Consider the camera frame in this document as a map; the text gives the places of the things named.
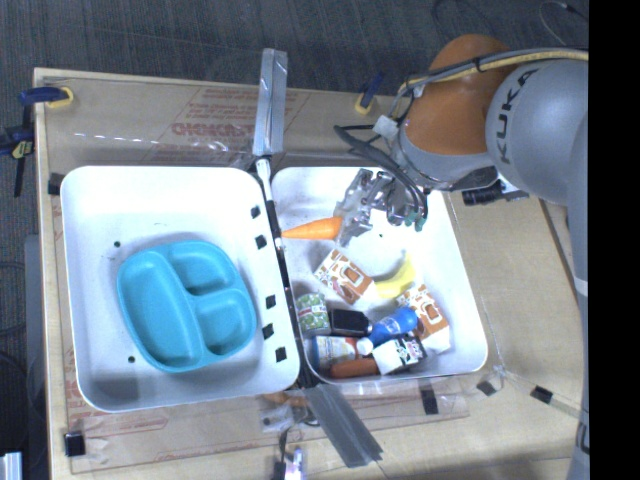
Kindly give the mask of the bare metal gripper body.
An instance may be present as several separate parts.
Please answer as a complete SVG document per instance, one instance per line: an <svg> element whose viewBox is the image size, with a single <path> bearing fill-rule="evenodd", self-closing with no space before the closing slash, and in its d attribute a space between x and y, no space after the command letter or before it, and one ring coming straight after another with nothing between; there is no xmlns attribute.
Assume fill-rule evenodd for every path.
<svg viewBox="0 0 640 480"><path fill-rule="evenodd" d="M357 210L381 211L393 226L424 226L424 192L405 173L360 169L343 199L357 201Z"/></svg>

